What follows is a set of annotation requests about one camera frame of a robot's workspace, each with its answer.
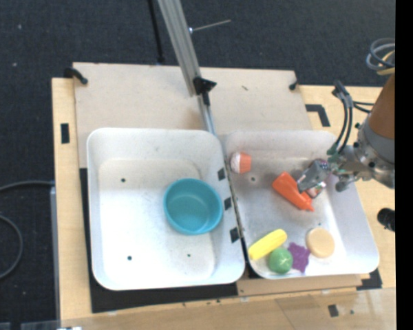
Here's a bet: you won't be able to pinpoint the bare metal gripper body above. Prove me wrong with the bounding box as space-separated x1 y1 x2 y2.
329 142 396 193

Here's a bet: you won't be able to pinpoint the small red and white can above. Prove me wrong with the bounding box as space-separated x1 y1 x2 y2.
306 181 328 199

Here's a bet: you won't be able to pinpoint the orange carrot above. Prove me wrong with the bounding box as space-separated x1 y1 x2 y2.
271 171 315 212

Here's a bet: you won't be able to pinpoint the white plastic tray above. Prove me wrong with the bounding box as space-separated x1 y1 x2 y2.
223 129 381 281
86 126 246 292

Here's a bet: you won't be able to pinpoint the beige round biscuit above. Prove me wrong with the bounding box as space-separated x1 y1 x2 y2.
305 227 336 259

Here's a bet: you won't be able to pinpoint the purple grapes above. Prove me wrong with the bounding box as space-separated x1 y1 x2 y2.
287 241 312 275

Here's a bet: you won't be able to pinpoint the yellow corn cob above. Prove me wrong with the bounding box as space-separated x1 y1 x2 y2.
248 228 288 262

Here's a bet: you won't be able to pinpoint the green lime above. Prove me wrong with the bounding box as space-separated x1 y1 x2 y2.
268 247 295 275

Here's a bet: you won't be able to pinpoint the blue bowl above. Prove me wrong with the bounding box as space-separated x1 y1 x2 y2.
162 178 224 236

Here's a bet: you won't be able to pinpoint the pale wooden board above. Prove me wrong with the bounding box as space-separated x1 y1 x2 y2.
72 61 363 296

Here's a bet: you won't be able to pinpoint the black cylinder on white bracket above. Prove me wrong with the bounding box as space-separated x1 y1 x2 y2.
377 207 396 233

